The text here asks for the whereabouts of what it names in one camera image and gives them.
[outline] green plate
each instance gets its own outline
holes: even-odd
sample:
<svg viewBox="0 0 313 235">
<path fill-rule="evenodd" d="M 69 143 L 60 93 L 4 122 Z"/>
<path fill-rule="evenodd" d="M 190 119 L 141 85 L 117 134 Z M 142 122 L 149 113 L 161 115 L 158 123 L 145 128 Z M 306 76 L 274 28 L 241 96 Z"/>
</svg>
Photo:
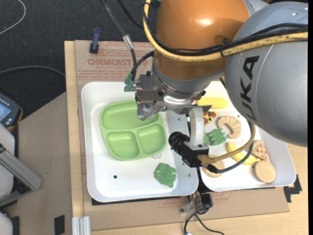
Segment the green plate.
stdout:
<svg viewBox="0 0 313 235">
<path fill-rule="evenodd" d="M 107 105 L 100 113 L 100 125 L 109 152 L 120 160 L 153 156 L 166 146 L 160 114 L 149 120 L 138 119 L 135 100 Z"/>
</svg>

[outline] cardboard sheet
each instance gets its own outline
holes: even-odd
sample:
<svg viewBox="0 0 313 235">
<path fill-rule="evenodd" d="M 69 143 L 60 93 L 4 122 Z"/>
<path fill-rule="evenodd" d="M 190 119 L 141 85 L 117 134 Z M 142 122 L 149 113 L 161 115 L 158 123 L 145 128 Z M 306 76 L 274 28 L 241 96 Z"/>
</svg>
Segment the cardboard sheet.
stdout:
<svg viewBox="0 0 313 235">
<path fill-rule="evenodd" d="M 187 197 L 93 205 L 87 188 L 86 154 L 81 89 L 93 81 L 124 81 L 132 69 L 131 54 L 124 42 L 99 42 L 98 54 L 90 54 L 91 41 L 75 41 L 78 114 L 83 177 L 84 212 L 91 218 L 92 230 L 184 222 L 179 206 Z M 137 59 L 153 50 L 149 43 L 134 43 Z M 152 59 L 139 66 L 140 73 L 151 69 Z M 213 207 L 202 219 L 217 219 L 288 212 L 282 187 L 210 193 Z"/>
</svg>

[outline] blue clip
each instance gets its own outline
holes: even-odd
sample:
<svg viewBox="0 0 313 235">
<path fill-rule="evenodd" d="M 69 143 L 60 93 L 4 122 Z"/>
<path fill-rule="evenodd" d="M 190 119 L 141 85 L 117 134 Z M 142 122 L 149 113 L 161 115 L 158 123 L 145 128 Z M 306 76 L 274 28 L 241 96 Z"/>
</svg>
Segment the blue clip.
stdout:
<svg viewBox="0 0 313 235">
<path fill-rule="evenodd" d="M 93 38 L 92 38 L 92 43 L 90 45 L 90 50 L 89 50 L 90 53 L 93 53 L 93 54 L 97 54 L 98 53 L 98 49 L 99 49 L 98 41 L 99 41 L 99 38 L 100 38 L 100 28 L 95 28 L 93 30 Z"/>
</svg>

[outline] metal bracket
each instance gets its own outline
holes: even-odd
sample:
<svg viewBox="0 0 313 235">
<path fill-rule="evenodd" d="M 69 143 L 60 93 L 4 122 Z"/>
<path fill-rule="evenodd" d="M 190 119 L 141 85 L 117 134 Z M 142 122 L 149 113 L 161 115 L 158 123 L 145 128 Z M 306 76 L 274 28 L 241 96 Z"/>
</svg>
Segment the metal bracket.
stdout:
<svg viewBox="0 0 313 235">
<path fill-rule="evenodd" d="M 190 202 L 187 204 L 184 204 L 182 206 L 179 206 L 179 215 L 180 216 L 190 216 L 198 211 L 200 211 L 203 208 L 201 197 L 200 195 L 197 195 L 194 197 Z"/>
<path fill-rule="evenodd" d="M 12 155 L 6 150 L 0 143 L 0 165 L 12 173 L 17 179 L 19 179 L 26 187 L 32 191 L 39 190 L 42 179 L 24 165 L 17 157 Z M 5 196 L 0 200 L 0 207 L 5 206 L 21 196 L 18 191 Z"/>
<path fill-rule="evenodd" d="M 90 217 L 72 218 L 72 234 L 73 235 L 91 235 Z"/>
</svg>

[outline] white cable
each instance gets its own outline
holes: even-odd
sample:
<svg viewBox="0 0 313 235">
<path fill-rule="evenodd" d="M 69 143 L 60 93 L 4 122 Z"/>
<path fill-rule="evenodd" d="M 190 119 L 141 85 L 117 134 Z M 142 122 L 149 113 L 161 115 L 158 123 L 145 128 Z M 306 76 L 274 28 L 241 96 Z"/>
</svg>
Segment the white cable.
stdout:
<svg viewBox="0 0 313 235">
<path fill-rule="evenodd" d="M 19 3 L 22 4 L 22 6 L 23 6 L 23 8 L 24 8 L 24 14 L 23 14 L 22 17 L 20 18 L 20 20 L 18 20 L 15 24 L 11 25 L 10 27 L 8 27 L 7 29 L 5 29 L 5 30 L 3 30 L 3 31 L 0 31 L 0 35 L 3 34 L 3 33 L 5 33 L 7 30 L 13 28 L 13 27 L 16 26 L 17 24 L 19 24 L 19 23 L 24 19 L 25 15 L 26 15 L 26 6 L 25 6 L 25 4 L 24 4 L 21 0 L 16 0 L 16 1 L 18 1 Z"/>
</svg>

